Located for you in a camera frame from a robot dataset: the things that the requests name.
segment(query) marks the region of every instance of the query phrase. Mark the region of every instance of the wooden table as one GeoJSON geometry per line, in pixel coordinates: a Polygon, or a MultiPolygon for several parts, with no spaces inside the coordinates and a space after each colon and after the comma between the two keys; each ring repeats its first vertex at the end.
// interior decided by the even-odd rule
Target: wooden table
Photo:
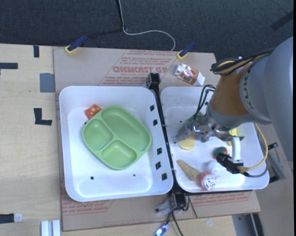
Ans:
{"type": "MultiPolygon", "coordinates": [[[[21,214],[22,221],[0,224],[3,235],[40,235],[43,220],[61,219],[55,93],[40,92],[39,76],[54,73],[53,48],[0,44],[0,62],[18,69],[0,70],[0,214],[21,214]],[[34,108],[52,125],[36,125],[34,108]]],[[[236,236],[232,217],[180,220],[184,235],[236,236]]],[[[62,232],[61,235],[147,235],[162,223],[62,232]]],[[[179,235],[171,222],[168,236],[179,235]]]]}

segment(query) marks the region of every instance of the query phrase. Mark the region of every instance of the black carpet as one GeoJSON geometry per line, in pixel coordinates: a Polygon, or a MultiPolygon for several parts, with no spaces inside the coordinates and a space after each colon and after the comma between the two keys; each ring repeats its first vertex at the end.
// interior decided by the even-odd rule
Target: black carpet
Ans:
{"type": "MultiPolygon", "coordinates": [[[[175,51],[248,56],[293,36],[294,0],[120,0],[129,33],[161,30],[175,51]]],[[[162,33],[128,36],[117,0],[0,0],[0,43],[171,50],[162,33]]]]}

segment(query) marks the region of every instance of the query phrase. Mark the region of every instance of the green plate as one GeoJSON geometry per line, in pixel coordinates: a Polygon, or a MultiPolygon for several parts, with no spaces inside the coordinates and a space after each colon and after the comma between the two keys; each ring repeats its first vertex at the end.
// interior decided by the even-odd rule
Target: green plate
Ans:
{"type": "Polygon", "coordinates": [[[149,130],[125,108],[103,108],[84,126],[83,140],[89,150],[114,170],[134,164],[150,147],[149,130]]]}

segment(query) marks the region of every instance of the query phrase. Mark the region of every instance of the blue clamp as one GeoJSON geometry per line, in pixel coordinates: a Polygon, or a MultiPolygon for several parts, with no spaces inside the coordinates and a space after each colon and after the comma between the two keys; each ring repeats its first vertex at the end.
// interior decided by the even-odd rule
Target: blue clamp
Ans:
{"type": "Polygon", "coordinates": [[[188,46],[185,47],[184,50],[181,50],[181,51],[179,51],[179,52],[177,53],[177,58],[178,58],[178,59],[183,59],[183,58],[185,58],[185,56],[187,55],[187,53],[188,53],[190,50],[192,50],[195,46],[196,46],[195,43],[191,43],[191,44],[189,44],[188,46]]]}
{"type": "Polygon", "coordinates": [[[78,38],[77,40],[75,40],[74,42],[72,42],[69,46],[65,47],[65,51],[69,54],[77,51],[77,47],[83,46],[88,40],[87,36],[82,36],[80,38],[78,38]]]}

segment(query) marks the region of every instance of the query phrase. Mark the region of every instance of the waffle cone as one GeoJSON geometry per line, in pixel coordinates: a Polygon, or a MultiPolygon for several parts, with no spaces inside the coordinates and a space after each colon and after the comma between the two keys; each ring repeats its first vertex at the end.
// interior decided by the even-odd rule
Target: waffle cone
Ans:
{"type": "Polygon", "coordinates": [[[188,176],[189,179],[195,180],[200,173],[198,170],[192,166],[185,163],[183,160],[177,160],[177,163],[180,165],[184,173],[188,176]]]}

